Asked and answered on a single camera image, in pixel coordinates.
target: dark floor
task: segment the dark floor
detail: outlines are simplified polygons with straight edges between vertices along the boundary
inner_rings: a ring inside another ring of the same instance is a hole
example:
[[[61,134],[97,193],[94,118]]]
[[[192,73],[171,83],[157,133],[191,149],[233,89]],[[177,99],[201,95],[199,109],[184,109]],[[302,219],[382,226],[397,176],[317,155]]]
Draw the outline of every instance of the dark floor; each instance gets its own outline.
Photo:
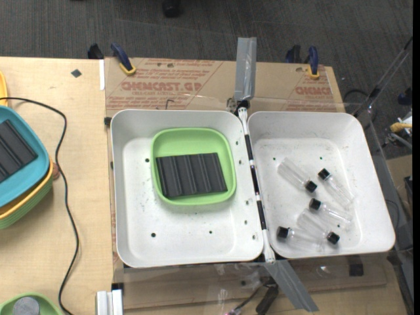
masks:
[[[238,37],[255,36],[259,62],[316,46],[346,96],[372,91],[413,35],[413,0],[182,0],[177,18],[164,17],[162,1],[0,0],[0,56],[87,58],[93,43],[110,56],[116,41],[132,57],[235,60]],[[374,105],[380,143],[411,110],[397,102],[412,86],[412,45],[408,53]],[[411,151],[390,144],[384,153]]]

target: green tray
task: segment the green tray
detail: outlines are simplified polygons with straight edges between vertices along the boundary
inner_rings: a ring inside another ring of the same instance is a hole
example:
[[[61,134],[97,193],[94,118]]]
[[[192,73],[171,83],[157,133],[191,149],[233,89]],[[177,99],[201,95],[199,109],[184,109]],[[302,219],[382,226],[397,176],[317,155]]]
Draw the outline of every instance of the green tray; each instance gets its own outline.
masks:
[[[227,191],[192,196],[167,198],[163,195],[156,158],[186,154],[217,153]],[[227,139],[218,131],[208,128],[176,128],[159,132],[152,140],[152,178],[159,197],[175,205],[204,205],[228,200],[236,189],[235,167]]]
[[[19,294],[5,303],[0,304],[0,315],[13,315],[13,306],[15,302],[22,297],[33,297],[39,303],[41,315],[63,315],[61,310],[46,296],[40,293]]]

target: caster wheel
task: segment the caster wheel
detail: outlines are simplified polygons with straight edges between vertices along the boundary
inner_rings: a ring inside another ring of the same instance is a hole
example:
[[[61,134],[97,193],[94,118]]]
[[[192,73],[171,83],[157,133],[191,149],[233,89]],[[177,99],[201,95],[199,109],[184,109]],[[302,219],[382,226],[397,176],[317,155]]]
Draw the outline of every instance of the caster wheel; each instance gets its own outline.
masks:
[[[174,18],[179,15],[179,2],[177,0],[165,0],[162,3],[163,13],[168,18]]]

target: chair leg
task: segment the chair leg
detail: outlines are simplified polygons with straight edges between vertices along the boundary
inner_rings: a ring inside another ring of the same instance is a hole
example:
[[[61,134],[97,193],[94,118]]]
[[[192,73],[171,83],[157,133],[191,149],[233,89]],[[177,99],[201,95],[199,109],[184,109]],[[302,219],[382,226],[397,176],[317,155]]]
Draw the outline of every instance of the chair leg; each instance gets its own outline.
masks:
[[[179,15],[179,7],[181,0],[165,0],[162,3],[163,13],[168,18],[173,18]]]

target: blue tray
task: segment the blue tray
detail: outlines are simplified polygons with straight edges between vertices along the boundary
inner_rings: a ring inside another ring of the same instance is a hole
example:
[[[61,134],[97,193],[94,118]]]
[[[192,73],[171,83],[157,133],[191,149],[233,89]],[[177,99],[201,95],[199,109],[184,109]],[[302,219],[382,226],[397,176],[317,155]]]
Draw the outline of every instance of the blue tray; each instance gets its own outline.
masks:
[[[37,154],[37,157],[0,182],[0,207],[8,204],[37,184],[45,176],[49,167],[47,150],[31,127],[14,110],[6,106],[0,106],[0,123],[6,120],[12,123],[26,143]]]

